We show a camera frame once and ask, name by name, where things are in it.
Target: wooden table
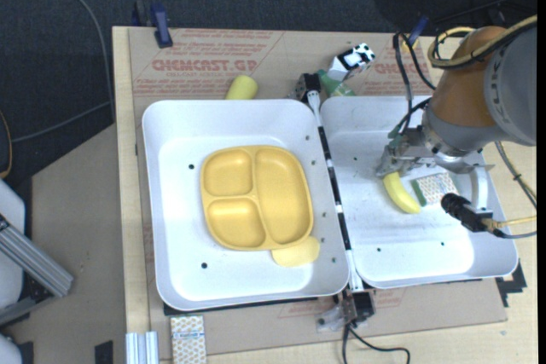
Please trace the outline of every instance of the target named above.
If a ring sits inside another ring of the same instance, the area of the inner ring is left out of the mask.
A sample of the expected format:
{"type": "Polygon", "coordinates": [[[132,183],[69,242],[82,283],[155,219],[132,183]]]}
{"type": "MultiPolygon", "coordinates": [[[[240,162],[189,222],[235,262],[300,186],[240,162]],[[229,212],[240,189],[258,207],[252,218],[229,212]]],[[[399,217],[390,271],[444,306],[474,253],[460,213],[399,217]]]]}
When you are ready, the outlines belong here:
{"type": "MultiPolygon", "coordinates": [[[[150,330],[145,252],[142,234],[141,194],[135,145],[135,113],[131,76],[131,52],[128,27],[113,29],[114,82],[117,110],[119,192],[123,237],[125,277],[126,331],[144,333],[150,330]]],[[[305,32],[299,33],[305,38],[305,32]]],[[[432,39],[424,38],[424,45],[432,39]]],[[[431,69],[438,78],[439,72],[431,69]]],[[[507,145],[507,150],[519,170],[536,187],[536,148],[507,145]]],[[[507,218],[529,216],[534,210],[524,194],[512,182],[508,171],[495,151],[488,147],[485,157],[497,164],[491,171],[502,207],[507,218]]],[[[537,347],[537,240],[536,237],[517,241],[527,288],[508,298],[508,320],[481,326],[465,326],[425,332],[413,332],[373,338],[380,347],[407,347],[412,362],[419,363],[479,363],[538,362],[537,347]]],[[[267,350],[210,355],[211,363],[256,362],[341,362],[340,341],[267,350]]],[[[381,354],[365,349],[356,340],[348,345],[349,361],[404,362],[403,354],[381,354]]]]}

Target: green object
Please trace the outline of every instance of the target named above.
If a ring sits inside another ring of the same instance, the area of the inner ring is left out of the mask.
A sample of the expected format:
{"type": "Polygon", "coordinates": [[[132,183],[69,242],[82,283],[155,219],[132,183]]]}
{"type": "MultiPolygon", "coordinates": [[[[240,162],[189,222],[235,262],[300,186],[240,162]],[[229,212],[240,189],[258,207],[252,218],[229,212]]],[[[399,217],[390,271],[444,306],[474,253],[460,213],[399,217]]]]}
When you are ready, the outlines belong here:
{"type": "Polygon", "coordinates": [[[347,84],[329,77],[324,70],[317,72],[321,81],[321,86],[326,91],[328,97],[335,95],[355,95],[355,92],[347,84]]]}

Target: blue clamp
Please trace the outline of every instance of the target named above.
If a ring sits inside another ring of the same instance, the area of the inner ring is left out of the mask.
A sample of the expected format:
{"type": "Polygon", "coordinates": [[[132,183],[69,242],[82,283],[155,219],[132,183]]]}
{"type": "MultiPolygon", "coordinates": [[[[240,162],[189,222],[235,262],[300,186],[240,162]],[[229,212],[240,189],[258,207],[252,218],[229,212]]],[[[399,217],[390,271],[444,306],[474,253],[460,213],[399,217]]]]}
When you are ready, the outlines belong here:
{"type": "Polygon", "coordinates": [[[152,24],[157,27],[155,39],[160,48],[171,47],[172,38],[167,26],[167,12],[162,3],[152,3],[150,7],[152,24]]]}

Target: divided yellow plate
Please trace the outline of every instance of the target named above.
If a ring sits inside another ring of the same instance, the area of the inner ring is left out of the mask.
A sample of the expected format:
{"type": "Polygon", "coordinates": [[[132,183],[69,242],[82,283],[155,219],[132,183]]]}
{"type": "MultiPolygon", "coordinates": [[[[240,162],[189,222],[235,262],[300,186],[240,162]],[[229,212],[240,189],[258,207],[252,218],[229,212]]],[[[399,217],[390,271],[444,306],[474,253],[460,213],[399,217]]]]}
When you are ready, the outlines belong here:
{"type": "Polygon", "coordinates": [[[230,249],[295,246],[313,227],[305,173],[281,147],[230,147],[212,153],[201,167],[200,190],[210,233],[230,249]]]}

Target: yellow banana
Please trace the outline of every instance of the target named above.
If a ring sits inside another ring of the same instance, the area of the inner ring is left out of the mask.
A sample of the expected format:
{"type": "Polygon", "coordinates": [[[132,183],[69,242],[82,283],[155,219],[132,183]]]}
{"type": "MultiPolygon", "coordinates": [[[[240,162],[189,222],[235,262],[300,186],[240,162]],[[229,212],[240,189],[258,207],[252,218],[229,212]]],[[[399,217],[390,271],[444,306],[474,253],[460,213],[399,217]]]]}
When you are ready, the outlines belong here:
{"type": "Polygon", "coordinates": [[[417,214],[421,210],[417,200],[406,191],[397,171],[385,175],[383,177],[383,185],[385,185],[389,197],[403,212],[417,214]]]}

